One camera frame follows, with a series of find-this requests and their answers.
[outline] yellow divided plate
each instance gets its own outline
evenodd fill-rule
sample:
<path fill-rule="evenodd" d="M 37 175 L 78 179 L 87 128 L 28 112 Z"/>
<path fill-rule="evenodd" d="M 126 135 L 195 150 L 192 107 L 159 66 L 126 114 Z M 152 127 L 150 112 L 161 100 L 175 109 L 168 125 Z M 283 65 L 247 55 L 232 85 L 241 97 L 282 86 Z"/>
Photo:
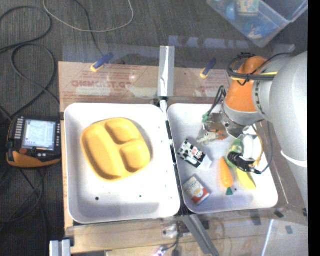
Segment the yellow divided plate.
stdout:
<path fill-rule="evenodd" d="M 149 148 L 135 124 L 126 118 L 96 122 L 83 130 L 80 143 L 87 162 L 107 181 L 119 181 L 145 168 Z"/>

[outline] clear plastic container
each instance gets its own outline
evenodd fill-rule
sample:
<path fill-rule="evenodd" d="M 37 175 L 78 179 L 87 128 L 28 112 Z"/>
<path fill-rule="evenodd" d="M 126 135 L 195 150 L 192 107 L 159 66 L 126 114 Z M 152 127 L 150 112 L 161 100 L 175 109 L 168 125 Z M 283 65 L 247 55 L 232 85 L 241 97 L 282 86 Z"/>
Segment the clear plastic container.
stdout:
<path fill-rule="evenodd" d="M 308 0 L 207 0 L 206 2 L 261 48 L 308 9 Z"/>

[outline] gray carpet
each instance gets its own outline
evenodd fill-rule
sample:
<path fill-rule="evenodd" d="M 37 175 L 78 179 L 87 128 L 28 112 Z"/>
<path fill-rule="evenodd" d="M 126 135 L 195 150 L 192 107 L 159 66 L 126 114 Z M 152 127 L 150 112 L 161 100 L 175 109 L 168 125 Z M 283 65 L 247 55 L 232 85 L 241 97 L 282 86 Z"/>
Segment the gray carpet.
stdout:
<path fill-rule="evenodd" d="M 48 9 L 59 19 L 90 30 L 86 12 L 74 0 L 46 2 Z M 131 18 L 127 0 L 78 2 L 89 14 L 92 30 L 115 28 Z M 176 47 L 177 67 L 203 68 L 216 57 L 214 68 L 225 69 L 241 52 L 268 58 L 277 51 L 302 53 L 308 50 L 308 11 L 260 48 L 217 14 L 205 0 L 132 0 L 131 3 L 134 19 L 128 26 L 92 35 L 49 19 L 40 11 L 44 10 L 42 0 L 1 1 L 0 15 L 8 13 L 0 19 L 0 255 L 49 255 L 48 242 L 64 237 L 61 164 L 39 170 L 18 170 L 6 161 L 8 116 L 58 116 L 59 107 L 54 97 L 44 93 L 39 86 L 47 87 L 59 98 L 59 61 L 93 63 L 102 54 L 112 52 L 113 63 L 157 66 L 159 46 L 170 45 Z M 32 40 L 49 27 L 44 37 L 15 50 L 14 54 L 13 47 L 5 48 Z M 11 60 L 24 78 L 13 69 Z M 42 198 L 34 211 L 31 210 L 37 198 L 34 194 L 29 198 L 33 188 L 24 175 L 38 194 L 43 180 Z M 25 200 L 27 202 L 15 217 L 30 213 L 25 218 L 11 221 Z"/>

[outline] toy carrot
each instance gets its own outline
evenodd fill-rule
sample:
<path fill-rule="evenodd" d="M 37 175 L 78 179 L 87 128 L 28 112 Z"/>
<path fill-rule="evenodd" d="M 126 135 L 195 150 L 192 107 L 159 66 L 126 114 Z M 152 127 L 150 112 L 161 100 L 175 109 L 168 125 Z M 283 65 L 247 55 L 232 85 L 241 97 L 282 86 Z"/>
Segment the toy carrot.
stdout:
<path fill-rule="evenodd" d="M 227 188 L 226 195 L 233 195 L 231 186 L 234 184 L 230 169 L 223 157 L 220 158 L 220 173 L 222 185 Z"/>

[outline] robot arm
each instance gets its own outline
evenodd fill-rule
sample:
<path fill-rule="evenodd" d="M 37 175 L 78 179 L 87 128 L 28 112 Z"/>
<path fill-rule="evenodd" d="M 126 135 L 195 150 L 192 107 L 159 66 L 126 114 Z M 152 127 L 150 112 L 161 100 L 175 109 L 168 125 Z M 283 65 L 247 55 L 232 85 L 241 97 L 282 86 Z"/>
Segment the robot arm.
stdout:
<path fill-rule="evenodd" d="M 221 123 L 235 138 L 259 121 L 273 124 L 308 212 L 308 52 L 263 63 L 266 59 L 250 57 L 238 72 L 274 78 L 234 80 L 221 108 Z"/>

